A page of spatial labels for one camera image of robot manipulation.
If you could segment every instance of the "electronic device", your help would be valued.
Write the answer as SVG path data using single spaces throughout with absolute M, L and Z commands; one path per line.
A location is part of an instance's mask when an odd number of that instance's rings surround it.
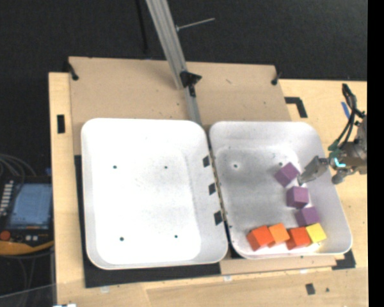
M 25 255 L 54 244 L 50 177 L 11 177 L 0 186 L 0 255 Z

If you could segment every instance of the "orange cube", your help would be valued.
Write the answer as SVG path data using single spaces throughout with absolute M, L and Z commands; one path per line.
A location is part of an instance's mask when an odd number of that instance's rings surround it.
M 274 242 L 269 244 L 269 247 L 273 247 L 276 244 L 285 242 L 290 239 L 289 232 L 287 232 L 283 223 L 278 223 L 272 226 L 269 226 L 269 231 L 273 237 Z
M 274 241 L 274 238 L 266 225 L 250 231 L 246 238 L 248 239 L 253 251 L 267 246 Z
M 288 250 L 307 247 L 312 243 L 304 226 L 299 228 L 291 228 L 288 232 L 290 236 L 290 239 L 286 241 Z

